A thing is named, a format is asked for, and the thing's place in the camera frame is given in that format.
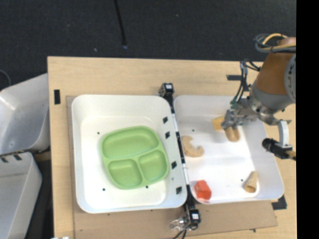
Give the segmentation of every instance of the green divided plate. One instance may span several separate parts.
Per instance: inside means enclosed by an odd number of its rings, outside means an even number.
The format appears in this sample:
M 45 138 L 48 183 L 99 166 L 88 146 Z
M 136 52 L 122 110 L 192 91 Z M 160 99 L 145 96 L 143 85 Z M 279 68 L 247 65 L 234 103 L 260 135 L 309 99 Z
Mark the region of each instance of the green divided plate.
M 168 174 L 164 146 L 154 130 L 134 126 L 103 136 L 101 152 L 106 171 L 121 189 L 155 183 Z

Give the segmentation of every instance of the bread piece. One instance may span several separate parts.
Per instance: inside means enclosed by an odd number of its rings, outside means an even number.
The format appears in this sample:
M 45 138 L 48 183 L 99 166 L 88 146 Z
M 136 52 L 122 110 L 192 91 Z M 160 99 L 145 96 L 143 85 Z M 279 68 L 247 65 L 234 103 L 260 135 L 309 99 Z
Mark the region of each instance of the bread piece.
M 233 129 L 231 126 L 225 129 L 227 139 L 232 142 L 237 142 L 240 139 L 238 128 Z
M 223 116 L 212 119 L 211 122 L 213 123 L 215 130 L 223 130 L 221 124 L 224 122 L 225 118 Z
M 202 146 L 195 148 L 190 143 L 192 140 L 193 138 L 188 135 L 181 138 L 184 154 L 190 157 L 201 157 L 204 154 L 204 148 Z
M 257 190 L 258 173 L 252 171 L 244 184 L 244 189 L 249 193 L 255 193 Z

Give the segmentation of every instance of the wooden table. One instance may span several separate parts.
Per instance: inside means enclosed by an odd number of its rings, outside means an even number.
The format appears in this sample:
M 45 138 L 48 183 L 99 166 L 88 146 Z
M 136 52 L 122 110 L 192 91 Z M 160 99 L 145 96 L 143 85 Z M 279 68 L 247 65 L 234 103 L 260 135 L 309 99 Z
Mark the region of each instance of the wooden table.
M 117 58 L 48 57 L 54 234 L 71 238 L 172 238 L 169 219 L 180 209 L 89 215 L 77 206 L 72 193 L 72 162 L 68 140 L 66 99 L 82 94 L 154 95 L 164 82 L 173 83 L 175 96 L 236 94 L 239 62 Z M 256 72 L 249 71 L 248 83 Z M 295 105 L 280 119 L 292 119 L 290 143 L 296 150 Z M 279 139 L 277 127 L 266 126 Z M 286 210 L 273 211 L 270 201 L 198 205 L 203 222 L 187 233 L 196 239 L 297 238 L 296 163 L 277 159 L 285 185 Z

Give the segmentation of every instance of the black floor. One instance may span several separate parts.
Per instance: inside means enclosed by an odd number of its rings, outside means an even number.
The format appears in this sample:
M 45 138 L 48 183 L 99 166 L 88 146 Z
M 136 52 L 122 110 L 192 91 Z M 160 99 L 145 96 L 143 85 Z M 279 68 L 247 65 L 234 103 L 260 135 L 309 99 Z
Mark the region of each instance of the black floor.
M 16 84 L 47 56 L 264 60 L 260 33 L 296 36 L 297 0 L 0 0 L 0 70 Z M 0 74 L 0 89 L 7 85 Z

